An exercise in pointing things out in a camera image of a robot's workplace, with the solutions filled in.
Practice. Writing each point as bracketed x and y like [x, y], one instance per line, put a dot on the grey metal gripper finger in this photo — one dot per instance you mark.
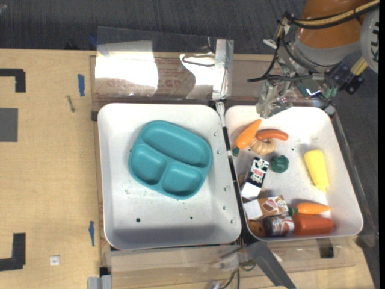
[283, 101]
[265, 102]

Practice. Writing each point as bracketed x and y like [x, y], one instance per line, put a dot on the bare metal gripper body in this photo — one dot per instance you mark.
[293, 66]

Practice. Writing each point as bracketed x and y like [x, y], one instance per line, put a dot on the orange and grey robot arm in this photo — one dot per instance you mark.
[331, 8]

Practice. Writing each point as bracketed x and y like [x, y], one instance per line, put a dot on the orange sausage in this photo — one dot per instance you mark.
[272, 135]

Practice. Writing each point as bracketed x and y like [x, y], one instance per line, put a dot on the orange carrot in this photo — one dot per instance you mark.
[248, 135]
[311, 208]

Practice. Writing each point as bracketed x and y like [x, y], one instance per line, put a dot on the beige croissant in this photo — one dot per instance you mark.
[263, 147]

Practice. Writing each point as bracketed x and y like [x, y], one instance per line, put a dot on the green broccoli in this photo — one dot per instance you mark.
[279, 163]

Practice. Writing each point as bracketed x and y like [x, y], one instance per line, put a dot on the black and white milk carton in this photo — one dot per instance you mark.
[257, 175]

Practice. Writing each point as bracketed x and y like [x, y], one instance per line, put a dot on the yellow squeeze bottle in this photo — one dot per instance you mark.
[316, 167]

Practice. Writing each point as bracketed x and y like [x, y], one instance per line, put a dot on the white plastic tray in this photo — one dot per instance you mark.
[168, 221]
[300, 185]

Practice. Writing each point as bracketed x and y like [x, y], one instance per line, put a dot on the white and brown carton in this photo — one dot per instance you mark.
[264, 207]

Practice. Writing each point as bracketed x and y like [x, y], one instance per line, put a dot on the teal divided plate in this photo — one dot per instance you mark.
[173, 158]

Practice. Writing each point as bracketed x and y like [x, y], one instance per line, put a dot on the small red and white can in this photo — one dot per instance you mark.
[279, 226]

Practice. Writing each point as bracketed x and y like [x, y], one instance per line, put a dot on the brown biscuit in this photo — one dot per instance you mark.
[257, 228]

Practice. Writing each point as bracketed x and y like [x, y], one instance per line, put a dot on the red squeeze bottle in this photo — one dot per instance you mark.
[312, 225]

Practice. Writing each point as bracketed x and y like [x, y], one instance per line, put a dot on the small grey bolt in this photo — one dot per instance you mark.
[70, 103]

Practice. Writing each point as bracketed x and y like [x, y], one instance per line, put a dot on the small white square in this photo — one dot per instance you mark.
[54, 260]

